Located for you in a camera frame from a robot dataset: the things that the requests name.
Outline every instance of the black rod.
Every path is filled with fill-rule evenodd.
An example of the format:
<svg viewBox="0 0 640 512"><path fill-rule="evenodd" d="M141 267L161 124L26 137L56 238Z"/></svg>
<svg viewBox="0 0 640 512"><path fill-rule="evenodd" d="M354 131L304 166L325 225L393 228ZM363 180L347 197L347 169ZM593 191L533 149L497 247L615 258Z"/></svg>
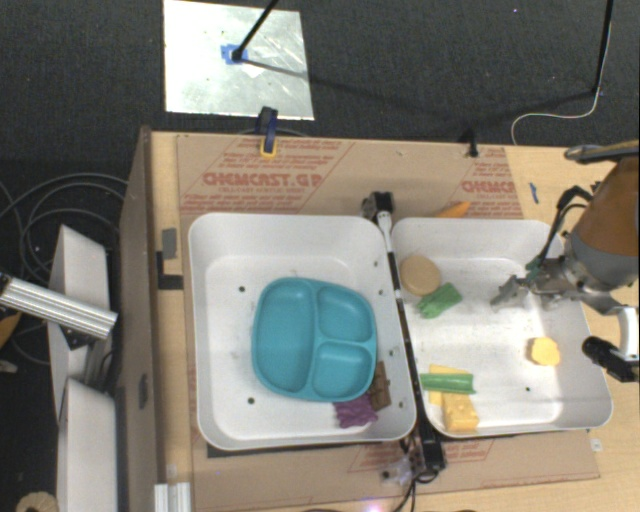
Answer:
<svg viewBox="0 0 640 512"><path fill-rule="evenodd" d="M231 60L233 62L240 62L242 60L242 53L247 49L247 46L253 39L253 36L256 35L256 32L258 32L258 30L260 30L260 27L265 22L265 20L267 19L267 17L269 16L269 14L275 8L276 4L279 1L280 0L271 0L271 2L269 2L269 5L267 5L267 8L260 15L260 17L258 18L258 21L256 21L253 28L249 31L249 33L247 34L247 37L244 38L244 41L242 41L240 46L238 46L235 50L231 52Z"/></svg>
<svg viewBox="0 0 640 512"><path fill-rule="evenodd" d="M602 26L602 37L600 39L600 56L598 57L598 71L596 74L596 82L593 86L593 92L597 92L602 81L602 66L607 53L607 45L609 44L609 33L611 31L611 16L613 13L613 0L607 0L607 7L604 12L604 25Z"/></svg>

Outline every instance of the blue divided plate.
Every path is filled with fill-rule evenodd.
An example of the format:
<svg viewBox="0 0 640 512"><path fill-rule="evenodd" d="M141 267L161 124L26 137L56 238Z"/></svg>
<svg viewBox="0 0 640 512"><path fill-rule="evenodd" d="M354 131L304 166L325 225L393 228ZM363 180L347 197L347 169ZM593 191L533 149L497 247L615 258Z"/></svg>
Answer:
<svg viewBox="0 0 640 512"><path fill-rule="evenodd" d="M362 395L376 366L369 303L331 283L286 277L260 295L253 324L253 370L276 393L322 402Z"/></svg>

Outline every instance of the dark floor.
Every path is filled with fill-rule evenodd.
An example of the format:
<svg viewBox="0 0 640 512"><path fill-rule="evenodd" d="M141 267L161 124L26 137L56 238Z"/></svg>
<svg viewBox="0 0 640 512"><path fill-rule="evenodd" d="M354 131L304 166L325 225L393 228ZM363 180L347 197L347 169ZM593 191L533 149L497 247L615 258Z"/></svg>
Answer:
<svg viewBox="0 0 640 512"><path fill-rule="evenodd" d="M456 141L472 128L481 143L509 144L522 113L591 108L606 3L282 0L280 8L301 13L316 115L283 124L323 137L429 141ZM213 132L253 126L247 118L164 112L162 16L160 0L0 3L0 182L14 198L66 174L126 178L143 124ZM529 118L518 125L519 143L638 138L639 46L640 5L618 0L595 112L571 121ZM109 196L74 189L47 208L73 203L115 222L119 206ZM24 219L39 197L19 205ZM0 265L19 273L18 231L13 214L2 215L5 204L0 193ZM54 220L33 232L45 260L61 220L110 244L95 223L72 214ZM42 332L20 344L47 357ZM11 346L0 359L19 366L16 375L0 374L0 511L13 511L29 491L55 491L56 428L48 368Z"/></svg>

